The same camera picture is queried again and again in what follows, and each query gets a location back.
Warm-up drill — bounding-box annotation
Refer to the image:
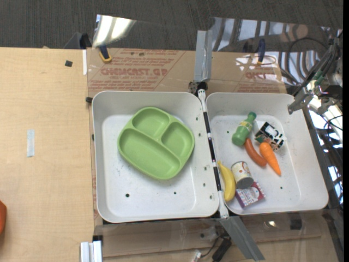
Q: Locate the black and white carton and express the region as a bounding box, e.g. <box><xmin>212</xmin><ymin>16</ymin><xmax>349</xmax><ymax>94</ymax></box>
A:
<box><xmin>254</xmin><ymin>121</ymin><xmax>288</xmax><ymax>152</ymax></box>

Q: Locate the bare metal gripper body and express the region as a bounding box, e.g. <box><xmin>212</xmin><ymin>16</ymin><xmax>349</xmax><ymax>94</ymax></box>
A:
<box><xmin>305</xmin><ymin>74</ymin><xmax>329</xmax><ymax>101</ymax></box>

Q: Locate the orange carrot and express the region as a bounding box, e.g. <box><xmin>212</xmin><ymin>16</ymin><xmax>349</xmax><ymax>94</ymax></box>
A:
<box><xmin>258</xmin><ymin>141</ymin><xmax>282</xmax><ymax>176</ymax></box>

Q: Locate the yellow banana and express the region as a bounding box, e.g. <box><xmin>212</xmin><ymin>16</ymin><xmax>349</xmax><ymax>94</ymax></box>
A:
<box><xmin>217</xmin><ymin>160</ymin><xmax>237</xmax><ymax>203</ymax></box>

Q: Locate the white plastic tray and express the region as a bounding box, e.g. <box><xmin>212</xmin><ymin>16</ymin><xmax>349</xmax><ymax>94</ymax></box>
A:
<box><xmin>91</xmin><ymin>90</ymin><xmax>220</xmax><ymax>224</ymax></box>
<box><xmin>204</xmin><ymin>92</ymin><xmax>329</xmax><ymax>216</ymax></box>

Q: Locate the green plastic bottle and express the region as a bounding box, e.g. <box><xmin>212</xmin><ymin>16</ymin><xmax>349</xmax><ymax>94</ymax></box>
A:
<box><xmin>231</xmin><ymin>111</ymin><xmax>257</xmax><ymax>147</ymax></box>

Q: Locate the thin black and white rod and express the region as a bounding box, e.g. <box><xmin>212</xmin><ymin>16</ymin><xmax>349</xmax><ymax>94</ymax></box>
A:
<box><xmin>196</xmin><ymin>88</ymin><xmax>230</xmax><ymax>219</ymax></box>

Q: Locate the orange sausage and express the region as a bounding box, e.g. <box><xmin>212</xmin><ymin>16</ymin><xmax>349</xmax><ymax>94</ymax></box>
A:
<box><xmin>243</xmin><ymin>138</ymin><xmax>268</xmax><ymax>168</ymax></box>

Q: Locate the white can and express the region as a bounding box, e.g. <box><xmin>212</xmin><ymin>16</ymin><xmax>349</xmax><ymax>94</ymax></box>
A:
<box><xmin>231</xmin><ymin>160</ymin><xmax>255</xmax><ymax>190</ymax></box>

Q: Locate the pink and white packet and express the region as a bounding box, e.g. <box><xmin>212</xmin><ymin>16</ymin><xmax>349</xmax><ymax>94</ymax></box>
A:
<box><xmin>234</xmin><ymin>181</ymin><xmax>267</xmax><ymax>209</ymax></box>

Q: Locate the brown cardboard board red print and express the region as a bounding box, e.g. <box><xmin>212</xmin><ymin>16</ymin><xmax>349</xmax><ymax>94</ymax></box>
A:
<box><xmin>86</xmin><ymin>47</ymin><xmax>340</xmax><ymax>259</ymax></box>

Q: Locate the green divided plate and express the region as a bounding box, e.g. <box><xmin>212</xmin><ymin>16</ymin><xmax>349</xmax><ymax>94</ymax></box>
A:
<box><xmin>117</xmin><ymin>106</ymin><xmax>196</xmax><ymax>181</ymax></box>

